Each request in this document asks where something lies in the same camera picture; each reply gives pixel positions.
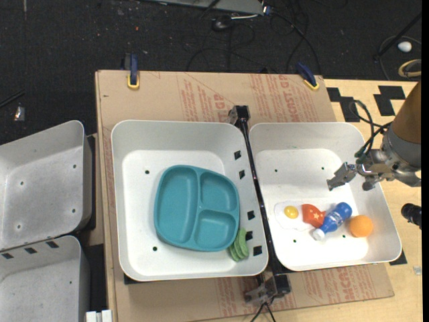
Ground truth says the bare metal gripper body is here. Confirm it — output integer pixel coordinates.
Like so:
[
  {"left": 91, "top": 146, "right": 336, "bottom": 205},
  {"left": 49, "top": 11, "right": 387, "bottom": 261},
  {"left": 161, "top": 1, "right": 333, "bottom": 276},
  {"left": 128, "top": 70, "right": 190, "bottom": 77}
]
[{"left": 355, "top": 148, "right": 422, "bottom": 189}]

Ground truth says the orange ball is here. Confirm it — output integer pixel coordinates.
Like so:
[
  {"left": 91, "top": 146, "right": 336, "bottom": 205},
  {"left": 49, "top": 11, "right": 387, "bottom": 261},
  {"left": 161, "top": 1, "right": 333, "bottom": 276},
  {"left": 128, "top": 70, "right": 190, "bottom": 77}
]
[{"left": 349, "top": 214, "right": 375, "bottom": 239}]

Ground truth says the blue and white bottle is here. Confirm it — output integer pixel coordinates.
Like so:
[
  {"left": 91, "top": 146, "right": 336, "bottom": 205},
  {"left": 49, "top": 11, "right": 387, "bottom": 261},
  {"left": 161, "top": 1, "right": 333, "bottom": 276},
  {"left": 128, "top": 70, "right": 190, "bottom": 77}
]
[{"left": 312, "top": 201, "right": 354, "bottom": 242}]

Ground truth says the orange packet with white star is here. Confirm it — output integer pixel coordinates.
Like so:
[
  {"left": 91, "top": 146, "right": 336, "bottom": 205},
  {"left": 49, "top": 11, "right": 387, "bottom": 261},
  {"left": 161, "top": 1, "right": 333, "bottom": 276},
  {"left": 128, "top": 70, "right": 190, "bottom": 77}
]
[{"left": 301, "top": 203, "right": 327, "bottom": 229}]

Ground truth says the white and yellow fried egg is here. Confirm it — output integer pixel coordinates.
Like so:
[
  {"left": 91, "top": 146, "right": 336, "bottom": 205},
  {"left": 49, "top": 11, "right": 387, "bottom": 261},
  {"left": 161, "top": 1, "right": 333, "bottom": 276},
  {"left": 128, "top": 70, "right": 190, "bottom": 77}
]
[{"left": 273, "top": 201, "right": 316, "bottom": 232}]

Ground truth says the thin black rod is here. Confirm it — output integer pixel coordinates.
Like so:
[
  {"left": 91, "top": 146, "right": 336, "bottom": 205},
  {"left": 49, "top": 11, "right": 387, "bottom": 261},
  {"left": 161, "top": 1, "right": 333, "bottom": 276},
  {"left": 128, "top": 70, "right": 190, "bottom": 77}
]
[{"left": 238, "top": 119, "right": 281, "bottom": 276}]

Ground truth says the white plastic tray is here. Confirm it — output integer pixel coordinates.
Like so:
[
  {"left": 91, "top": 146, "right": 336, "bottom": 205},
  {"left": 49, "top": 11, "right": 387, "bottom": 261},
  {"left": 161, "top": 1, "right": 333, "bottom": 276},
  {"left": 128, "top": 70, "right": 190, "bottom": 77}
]
[
  {"left": 249, "top": 121, "right": 403, "bottom": 272},
  {"left": 111, "top": 119, "right": 269, "bottom": 282},
  {"left": 0, "top": 234, "right": 92, "bottom": 322},
  {"left": 0, "top": 119, "right": 94, "bottom": 252}
]

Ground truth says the green ridged toy vegetable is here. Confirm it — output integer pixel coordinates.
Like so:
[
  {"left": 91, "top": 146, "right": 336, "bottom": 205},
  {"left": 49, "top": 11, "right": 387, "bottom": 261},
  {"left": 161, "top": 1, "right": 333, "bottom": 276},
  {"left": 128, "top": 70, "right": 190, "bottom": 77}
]
[{"left": 229, "top": 227, "right": 251, "bottom": 262}]

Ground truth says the teal divided plate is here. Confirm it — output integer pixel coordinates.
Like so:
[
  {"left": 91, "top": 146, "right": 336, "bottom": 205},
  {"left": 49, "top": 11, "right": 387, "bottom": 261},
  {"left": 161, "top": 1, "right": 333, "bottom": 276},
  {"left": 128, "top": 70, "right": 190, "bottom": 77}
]
[{"left": 153, "top": 164, "right": 241, "bottom": 252}]

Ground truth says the black computer mouse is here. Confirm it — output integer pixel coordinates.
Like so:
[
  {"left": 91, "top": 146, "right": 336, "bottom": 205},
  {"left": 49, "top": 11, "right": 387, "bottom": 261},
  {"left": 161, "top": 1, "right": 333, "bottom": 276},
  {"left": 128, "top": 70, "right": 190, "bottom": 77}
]
[{"left": 211, "top": 14, "right": 234, "bottom": 32}]

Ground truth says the brown cardboard board red print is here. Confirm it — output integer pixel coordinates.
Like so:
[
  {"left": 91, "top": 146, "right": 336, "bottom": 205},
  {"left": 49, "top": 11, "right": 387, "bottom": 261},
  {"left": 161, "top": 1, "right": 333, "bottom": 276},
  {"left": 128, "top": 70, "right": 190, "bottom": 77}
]
[{"left": 95, "top": 69, "right": 395, "bottom": 322}]

